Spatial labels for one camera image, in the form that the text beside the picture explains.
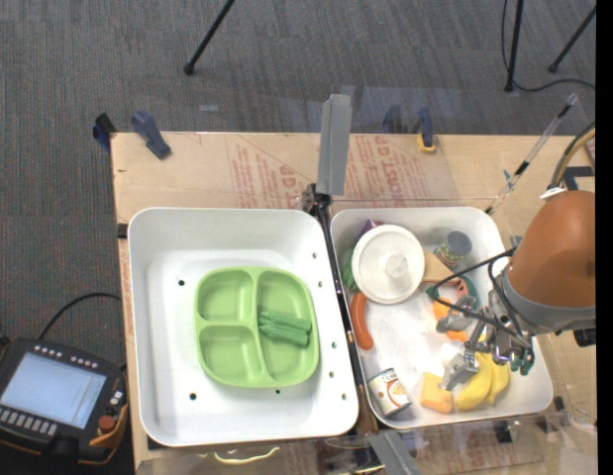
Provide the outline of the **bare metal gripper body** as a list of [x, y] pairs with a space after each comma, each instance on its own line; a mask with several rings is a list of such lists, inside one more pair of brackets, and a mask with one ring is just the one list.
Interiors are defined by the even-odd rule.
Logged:
[[465, 352], [487, 353], [499, 365], [533, 365], [533, 337], [524, 332], [498, 294], [488, 295], [488, 305], [475, 314], [476, 322]]

